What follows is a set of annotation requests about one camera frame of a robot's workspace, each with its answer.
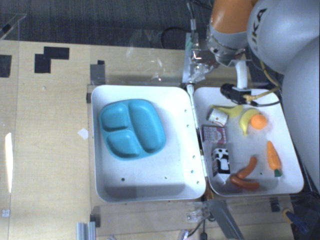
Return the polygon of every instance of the wooden surface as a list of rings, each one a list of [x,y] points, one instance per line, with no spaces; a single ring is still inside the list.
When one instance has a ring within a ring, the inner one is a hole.
[[[69,47],[70,58],[52,60],[51,74],[35,74],[35,54],[43,54],[44,46]],[[7,97],[17,97],[17,108],[16,122],[14,106],[12,113],[7,110],[1,114],[2,119],[5,115],[10,116],[11,124],[15,124],[15,146],[12,194],[6,195],[7,199],[1,196],[0,202],[2,209],[10,205],[11,214],[9,218],[1,218],[0,239],[73,240],[77,223],[87,223],[91,209],[95,208],[91,207],[91,192],[95,189],[90,184],[89,141],[77,133],[83,128],[89,129],[86,93],[90,83],[90,64],[104,60],[109,83],[132,84],[135,80],[157,83],[161,79],[176,85],[182,72],[184,52],[14,41],[1,41],[0,51],[1,54],[12,53],[15,56],[12,72],[17,72],[19,67],[17,74],[13,73],[6,80],[7,88],[3,88],[5,80],[1,79],[1,90],[8,90],[4,92]],[[213,85],[219,85],[234,83],[235,75],[233,68],[224,68],[212,72],[210,78],[215,79]],[[8,98],[0,101],[8,108],[12,104]],[[3,174],[0,177],[2,193],[5,188]],[[289,201],[284,199],[282,205],[289,206]],[[107,230],[97,230],[101,236],[99,240],[107,239],[109,233],[116,233],[117,240],[174,240],[178,238],[180,229],[195,227],[194,223],[188,224],[182,219],[186,211],[179,203],[176,210],[171,210],[181,218],[176,221],[170,218],[169,211],[163,212],[166,209],[152,213],[146,208],[152,207],[150,204],[117,206],[100,202],[97,201],[99,205],[96,207],[105,210],[101,217]],[[164,203],[160,203],[158,208],[155,208],[158,204],[154,205],[153,209],[159,210]],[[293,239],[290,225],[285,223],[280,213],[270,211],[268,202],[265,207],[259,204],[252,207],[230,205],[231,213],[246,239],[261,239],[262,235],[265,236],[263,239]],[[127,226],[117,224],[124,219]],[[161,231],[166,224],[170,224],[169,231]],[[225,239],[216,222],[207,224],[208,239]]]

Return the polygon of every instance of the white can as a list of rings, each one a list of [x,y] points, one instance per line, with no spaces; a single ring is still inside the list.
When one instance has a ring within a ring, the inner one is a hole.
[[[208,116],[208,121],[215,126],[224,127],[228,121],[229,115],[217,108],[213,108]]]

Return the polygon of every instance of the white sticker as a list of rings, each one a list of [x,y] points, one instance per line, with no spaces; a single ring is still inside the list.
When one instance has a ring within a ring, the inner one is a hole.
[[[10,217],[10,209],[2,210],[2,217]]]
[[[78,134],[81,136],[82,139],[86,140],[89,138],[89,132],[87,129],[82,128],[80,131],[78,131]]]

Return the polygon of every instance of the wooden table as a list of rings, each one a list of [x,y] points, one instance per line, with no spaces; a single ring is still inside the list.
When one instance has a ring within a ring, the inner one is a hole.
[[[35,73],[35,54],[43,54],[44,46],[70,48],[69,60],[53,59],[50,74]],[[89,222],[94,187],[90,182],[89,141],[78,134],[81,129],[88,130],[86,94],[90,64],[105,61],[107,84],[137,80],[159,84],[162,79],[170,85],[179,85],[184,51],[3,40],[0,54],[12,55],[10,77],[0,78],[3,123],[0,137],[4,140],[7,133],[12,133],[14,143],[11,194],[8,193],[4,141],[0,144],[3,151],[0,154],[0,207],[10,209],[10,216],[0,218],[0,239],[75,239],[77,223]],[[235,79],[234,68],[220,68],[210,74],[206,83],[220,86],[235,83]],[[106,216],[111,219],[135,220],[127,228],[117,228],[111,223],[117,240],[175,240],[181,229],[195,227],[171,218],[169,230],[159,231],[161,227],[153,224],[153,218],[144,217],[143,213],[137,215],[134,206],[131,206],[132,212],[130,209],[127,213],[118,212],[126,211],[124,205],[105,206]],[[290,208],[290,199],[282,197],[280,205]],[[290,225],[279,212],[271,212],[270,204],[231,208],[246,239],[293,239]],[[185,217],[183,208],[178,216]],[[225,239],[216,222],[207,223],[206,227],[209,239]],[[97,239],[107,239],[108,235],[99,230]]]

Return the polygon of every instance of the sausage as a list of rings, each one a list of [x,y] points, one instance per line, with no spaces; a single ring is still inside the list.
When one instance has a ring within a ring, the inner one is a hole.
[[[251,156],[250,161],[248,163],[248,165],[246,166],[246,168],[244,168],[243,170],[239,171],[236,176],[239,179],[244,179],[245,177],[247,177],[250,173],[252,173],[252,171],[255,169],[256,165],[257,165],[257,158],[255,156]]]
[[[236,175],[230,176],[230,181],[232,184],[236,185],[239,188],[245,189],[245,190],[256,190],[260,187],[259,182],[257,181],[245,181],[242,179],[239,179]]]

